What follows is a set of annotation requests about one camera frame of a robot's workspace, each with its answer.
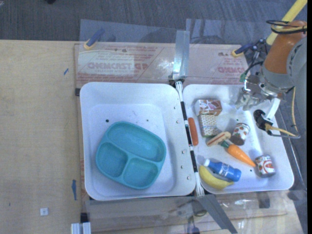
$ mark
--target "yellow pole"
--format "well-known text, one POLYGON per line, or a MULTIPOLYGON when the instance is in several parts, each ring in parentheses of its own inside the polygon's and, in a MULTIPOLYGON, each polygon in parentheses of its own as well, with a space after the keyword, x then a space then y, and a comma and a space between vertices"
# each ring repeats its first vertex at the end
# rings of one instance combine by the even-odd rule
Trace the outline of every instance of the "yellow pole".
MULTIPOLYGON (((293 21, 295 17, 299 14, 299 12, 306 6, 308 0, 297 0, 290 10, 283 17, 282 21, 293 21)), ((272 32, 269 37, 266 39, 268 45, 272 45, 277 34, 272 32)))

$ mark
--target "bottle label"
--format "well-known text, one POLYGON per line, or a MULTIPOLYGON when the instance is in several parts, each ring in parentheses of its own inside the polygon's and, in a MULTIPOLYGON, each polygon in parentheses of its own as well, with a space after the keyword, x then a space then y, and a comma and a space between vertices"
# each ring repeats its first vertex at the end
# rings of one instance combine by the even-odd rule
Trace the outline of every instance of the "bottle label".
POLYGON ((226 177, 226 175, 229 173, 230 166, 228 164, 222 164, 221 169, 219 171, 219 174, 223 177, 226 177))

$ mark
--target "dark gray carpet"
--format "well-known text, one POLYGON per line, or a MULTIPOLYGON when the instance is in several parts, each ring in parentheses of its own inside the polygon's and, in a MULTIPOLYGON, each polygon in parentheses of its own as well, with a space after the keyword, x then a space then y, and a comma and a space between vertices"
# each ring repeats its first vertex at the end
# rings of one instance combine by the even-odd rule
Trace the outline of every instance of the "dark gray carpet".
MULTIPOLYGON (((0 0, 0 39, 79 40, 81 20, 98 20, 173 29, 192 29, 191 37, 199 34, 195 20, 205 22, 205 28, 218 36, 208 43, 246 44, 267 37, 270 28, 266 20, 280 20, 296 0, 0 0)), ((307 6, 296 17, 307 21, 307 6)), ((281 121, 290 122, 290 104, 280 108, 281 121)), ((306 129, 299 119, 303 136, 293 140, 297 163, 307 184, 306 129)), ((290 155, 296 183, 293 190, 305 187, 300 182, 294 158, 290 155)), ((297 209, 306 210, 298 204, 297 209)), ((307 219, 303 218, 304 230, 307 219)))

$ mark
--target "toy carrot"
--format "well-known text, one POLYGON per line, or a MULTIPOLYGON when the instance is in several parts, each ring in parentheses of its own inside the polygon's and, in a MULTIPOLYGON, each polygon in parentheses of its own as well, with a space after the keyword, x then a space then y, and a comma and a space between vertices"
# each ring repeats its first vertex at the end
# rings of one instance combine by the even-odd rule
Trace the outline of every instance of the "toy carrot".
POLYGON ((220 145, 225 147, 225 148, 227 148, 228 149, 228 153, 230 155, 232 155, 234 158, 237 158, 240 161, 255 167, 255 163, 238 146, 236 146, 234 144, 230 145, 226 141, 223 141, 220 145))

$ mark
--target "wooden table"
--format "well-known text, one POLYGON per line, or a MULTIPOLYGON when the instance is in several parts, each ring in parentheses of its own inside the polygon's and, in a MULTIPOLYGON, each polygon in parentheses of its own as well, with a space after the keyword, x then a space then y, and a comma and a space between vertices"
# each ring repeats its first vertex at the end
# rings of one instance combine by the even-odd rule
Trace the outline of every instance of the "wooden table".
MULTIPOLYGON (((0 233, 70 233, 80 222, 75 44, 0 40, 0 233), (42 208, 49 214, 40 216, 42 208)), ((239 233, 302 233, 287 192, 273 195, 286 213, 232 220, 239 233)))

